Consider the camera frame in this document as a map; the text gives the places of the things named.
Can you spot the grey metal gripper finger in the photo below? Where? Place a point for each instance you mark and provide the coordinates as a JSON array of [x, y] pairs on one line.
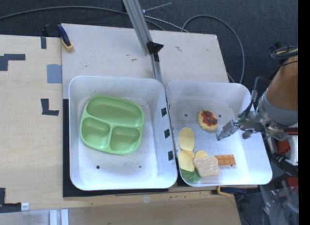
[[232, 123], [224, 133]]

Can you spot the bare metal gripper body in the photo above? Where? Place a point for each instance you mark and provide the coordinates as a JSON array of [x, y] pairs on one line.
[[256, 122]]

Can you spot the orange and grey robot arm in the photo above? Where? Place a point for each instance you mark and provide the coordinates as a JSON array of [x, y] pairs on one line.
[[282, 90]]

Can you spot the yellow and red toy pizza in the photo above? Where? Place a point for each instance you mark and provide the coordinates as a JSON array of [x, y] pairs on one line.
[[207, 121]]

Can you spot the orange toy biscuit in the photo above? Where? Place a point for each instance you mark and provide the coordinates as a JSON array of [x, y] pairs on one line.
[[226, 159]]

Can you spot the yellow oval toy chip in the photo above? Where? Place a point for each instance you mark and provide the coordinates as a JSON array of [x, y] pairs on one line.
[[186, 138], [186, 161], [201, 154]]

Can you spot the beige toy bread slice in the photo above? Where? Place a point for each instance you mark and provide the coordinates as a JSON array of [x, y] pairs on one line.
[[206, 166]]

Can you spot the white plastic tray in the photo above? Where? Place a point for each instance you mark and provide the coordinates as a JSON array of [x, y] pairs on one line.
[[121, 170], [249, 161]]

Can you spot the thin black and white rod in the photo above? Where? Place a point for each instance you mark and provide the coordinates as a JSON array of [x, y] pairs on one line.
[[171, 122]]

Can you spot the green toy lettuce leaf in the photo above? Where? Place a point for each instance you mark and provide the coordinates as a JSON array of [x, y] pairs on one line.
[[190, 176]]

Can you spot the green divided plate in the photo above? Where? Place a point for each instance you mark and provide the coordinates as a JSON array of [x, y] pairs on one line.
[[112, 107]]

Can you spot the black cylinder on white bracket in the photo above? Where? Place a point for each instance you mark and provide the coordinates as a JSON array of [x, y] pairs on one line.
[[285, 164]]

